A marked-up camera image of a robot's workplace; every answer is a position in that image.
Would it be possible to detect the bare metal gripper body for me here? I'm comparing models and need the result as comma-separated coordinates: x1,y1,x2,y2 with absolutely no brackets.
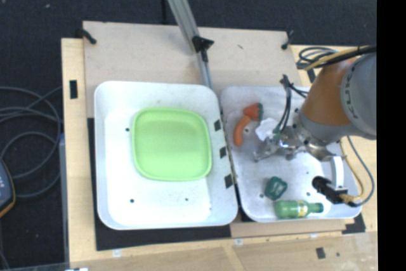
276,125,336,161

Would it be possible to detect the white plastic tray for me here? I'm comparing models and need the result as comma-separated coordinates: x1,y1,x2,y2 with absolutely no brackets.
219,85,364,224
93,81,239,230

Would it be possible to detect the white crumpled packet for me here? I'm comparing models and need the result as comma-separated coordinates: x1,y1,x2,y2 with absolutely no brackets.
254,117,282,142

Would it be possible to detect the orange sausage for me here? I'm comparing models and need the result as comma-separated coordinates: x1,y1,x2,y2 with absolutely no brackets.
233,115,252,147

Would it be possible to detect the teal green toy pepper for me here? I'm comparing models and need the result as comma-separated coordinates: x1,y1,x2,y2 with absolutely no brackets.
264,176,289,201

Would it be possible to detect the orange carrot with green top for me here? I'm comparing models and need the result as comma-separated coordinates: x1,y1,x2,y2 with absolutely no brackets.
243,102,265,122

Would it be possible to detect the green plastic bottle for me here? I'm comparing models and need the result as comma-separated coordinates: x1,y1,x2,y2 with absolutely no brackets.
273,199,325,220

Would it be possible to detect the green plate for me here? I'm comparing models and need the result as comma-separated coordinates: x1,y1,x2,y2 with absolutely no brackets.
131,107,213,182

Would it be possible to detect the brown flat board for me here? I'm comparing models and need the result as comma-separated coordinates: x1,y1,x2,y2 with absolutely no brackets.
82,20,356,238

